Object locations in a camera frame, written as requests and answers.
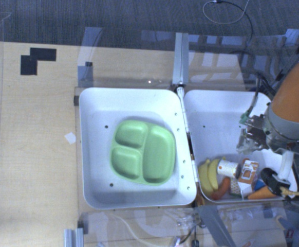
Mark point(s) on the orange carrot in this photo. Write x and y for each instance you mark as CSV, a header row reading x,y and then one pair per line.
x,y
261,194

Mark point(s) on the blue round object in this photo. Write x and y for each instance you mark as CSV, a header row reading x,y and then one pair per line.
x,y
259,184

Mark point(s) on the yellow banana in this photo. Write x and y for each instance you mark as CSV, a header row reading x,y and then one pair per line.
x,y
204,179
212,175

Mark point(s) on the black cylinder on white bracket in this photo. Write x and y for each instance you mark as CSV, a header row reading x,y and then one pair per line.
x,y
272,180

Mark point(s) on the green divided plate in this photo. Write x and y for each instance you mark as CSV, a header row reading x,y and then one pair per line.
x,y
157,153

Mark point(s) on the white plastic tray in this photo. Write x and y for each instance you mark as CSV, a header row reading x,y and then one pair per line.
x,y
216,117
98,138

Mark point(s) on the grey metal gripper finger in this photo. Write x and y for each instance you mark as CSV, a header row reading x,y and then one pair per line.
x,y
243,145
255,147

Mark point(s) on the orange and white carton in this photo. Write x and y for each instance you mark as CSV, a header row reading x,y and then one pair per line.
x,y
247,172

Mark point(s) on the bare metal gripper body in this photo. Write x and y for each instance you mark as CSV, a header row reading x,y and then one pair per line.
x,y
257,130

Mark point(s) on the white can with orange print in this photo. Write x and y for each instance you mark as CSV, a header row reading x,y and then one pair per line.
x,y
227,167

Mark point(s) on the white patterned carton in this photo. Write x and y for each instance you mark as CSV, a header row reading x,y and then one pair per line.
x,y
238,188

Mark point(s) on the thin black and white rod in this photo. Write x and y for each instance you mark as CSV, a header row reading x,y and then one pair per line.
x,y
186,122

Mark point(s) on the red sausage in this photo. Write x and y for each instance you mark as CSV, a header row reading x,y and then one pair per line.
x,y
221,189

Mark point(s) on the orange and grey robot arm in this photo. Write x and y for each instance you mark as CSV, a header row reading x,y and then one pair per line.
x,y
292,94

